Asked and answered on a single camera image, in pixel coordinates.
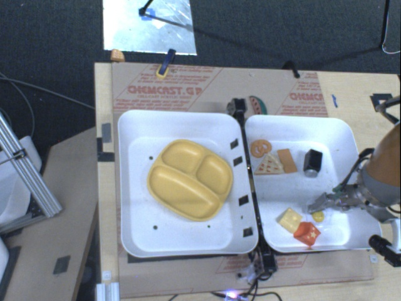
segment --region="yellow plate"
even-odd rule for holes
[[[147,186],[164,206],[193,221],[213,218],[232,186],[228,163],[185,139],[171,142],[150,168]]]

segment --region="pretzel toy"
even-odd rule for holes
[[[258,139],[251,144],[251,154],[256,158],[261,158],[263,155],[271,151],[271,144],[264,140]]]

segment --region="robotic hand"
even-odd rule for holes
[[[365,209],[381,223],[391,223],[393,244],[375,235],[369,244],[385,260],[395,267],[401,266],[400,219],[388,208],[400,204],[400,122],[386,113],[386,108],[400,103],[400,96],[387,100],[376,109],[395,127],[382,139],[375,149],[363,150],[350,173],[332,194],[323,193],[314,203],[308,205],[308,212],[314,213],[325,208],[348,211],[350,208]],[[355,184],[347,184],[357,172]]]

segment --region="red block with star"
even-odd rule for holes
[[[301,222],[294,232],[294,237],[308,246],[314,245],[319,235],[320,231],[310,222]]]

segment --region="yellow cube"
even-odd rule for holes
[[[290,233],[294,233],[301,223],[302,216],[291,208],[288,208],[278,220],[278,223]]]

